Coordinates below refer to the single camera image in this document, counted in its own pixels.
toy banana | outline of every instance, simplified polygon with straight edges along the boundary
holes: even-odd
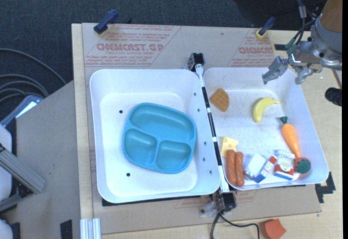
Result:
[[[278,104],[278,103],[280,103],[279,100],[274,100],[271,97],[264,97],[264,98],[260,99],[256,103],[256,105],[254,106],[254,109],[253,109],[252,115],[254,117],[254,120],[256,122],[260,122],[264,109],[269,107],[270,105]]]

wooden table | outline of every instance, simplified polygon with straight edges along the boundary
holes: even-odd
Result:
[[[286,44],[295,32],[269,30],[273,44]],[[86,90],[83,59],[82,25],[72,25],[73,68],[77,119],[78,167],[81,219],[93,219],[92,185],[90,174],[88,118],[86,111]],[[283,55],[274,49],[275,55]],[[339,87],[335,74],[324,69],[301,84],[306,102],[318,133],[335,184],[333,194],[324,196],[322,212],[317,214],[280,217],[287,232],[282,238],[343,238],[342,200],[342,109],[324,98],[326,89]],[[266,238],[263,223],[268,219],[236,222],[237,224],[257,223],[261,238]],[[211,224],[200,224],[177,228],[165,228],[103,235],[103,238],[209,238]],[[236,228],[227,223],[215,227],[216,238],[257,238],[255,227]]]

blue plate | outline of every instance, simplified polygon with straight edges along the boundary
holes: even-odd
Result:
[[[122,150],[133,164],[162,173],[179,173],[191,162],[196,126],[185,113],[152,103],[135,106],[128,115]]]

brown sausage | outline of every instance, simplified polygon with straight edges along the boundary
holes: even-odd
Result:
[[[237,176],[235,175],[235,151],[230,149],[226,154],[226,173],[227,180],[231,184],[237,182]]]
[[[235,154],[235,175],[237,176],[237,186],[244,186],[243,176],[243,153],[237,152]]]

black floor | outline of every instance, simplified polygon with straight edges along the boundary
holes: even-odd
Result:
[[[304,0],[319,13],[326,0]],[[271,16],[273,29],[301,27],[296,0],[0,0],[0,48],[25,52],[56,70],[69,82],[72,72],[71,24],[95,22],[116,9],[118,23],[173,24],[183,26],[261,27]],[[49,94],[63,83],[33,60],[0,51],[0,76],[21,74],[44,86]],[[0,78],[0,120],[22,99],[4,92],[9,81]],[[31,86],[19,86],[26,92]]]

